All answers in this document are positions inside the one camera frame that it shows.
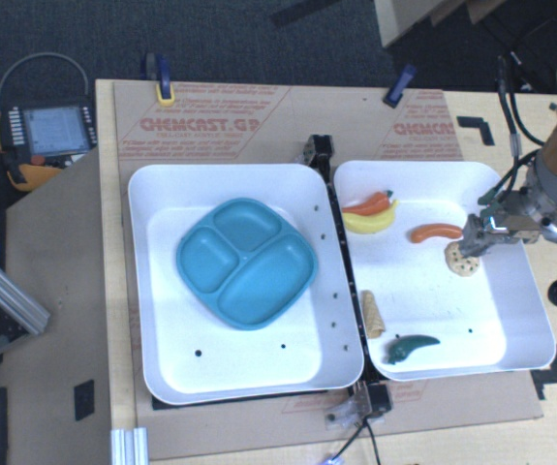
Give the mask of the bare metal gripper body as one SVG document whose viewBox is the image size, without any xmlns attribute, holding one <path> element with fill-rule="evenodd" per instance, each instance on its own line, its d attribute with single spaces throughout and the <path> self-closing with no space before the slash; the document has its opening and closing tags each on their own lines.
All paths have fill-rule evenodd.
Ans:
<svg viewBox="0 0 557 465">
<path fill-rule="evenodd" d="M 557 178 L 527 177 L 518 191 L 483 216 L 484 228 L 506 242 L 536 242 L 540 237 L 557 244 Z"/>
</svg>

